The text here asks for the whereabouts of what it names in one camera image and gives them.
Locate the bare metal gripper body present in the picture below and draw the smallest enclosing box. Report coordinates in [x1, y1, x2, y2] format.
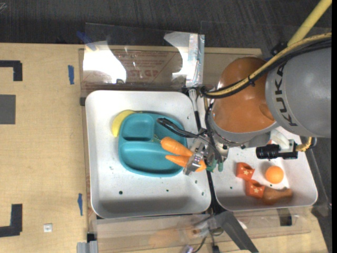
[189, 135, 230, 166]

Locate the orange carrot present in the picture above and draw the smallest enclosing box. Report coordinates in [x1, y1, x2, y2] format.
[153, 135, 194, 158]
[165, 154, 207, 172]

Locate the orange cube with white stars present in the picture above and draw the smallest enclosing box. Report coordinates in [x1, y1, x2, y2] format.
[235, 162, 256, 182]
[245, 179, 266, 199]

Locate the thin black and white rod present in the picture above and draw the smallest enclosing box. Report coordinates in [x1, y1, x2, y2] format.
[188, 87, 220, 216]

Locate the blue divided plate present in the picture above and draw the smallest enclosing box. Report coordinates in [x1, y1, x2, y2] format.
[117, 112, 189, 178]

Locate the white plastic tray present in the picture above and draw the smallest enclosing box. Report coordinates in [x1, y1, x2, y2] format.
[197, 93, 319, 212]
[84, 90, 212, 219]

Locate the orange ball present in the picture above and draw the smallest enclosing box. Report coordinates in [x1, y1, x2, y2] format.
[265, 166, 285, 184]

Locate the yellow banana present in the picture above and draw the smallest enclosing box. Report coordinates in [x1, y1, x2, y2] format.
[112, 110, 136, 138]

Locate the black cylinder on white bracket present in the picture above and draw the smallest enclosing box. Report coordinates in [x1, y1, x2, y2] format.
[255, 129, 300, 160]

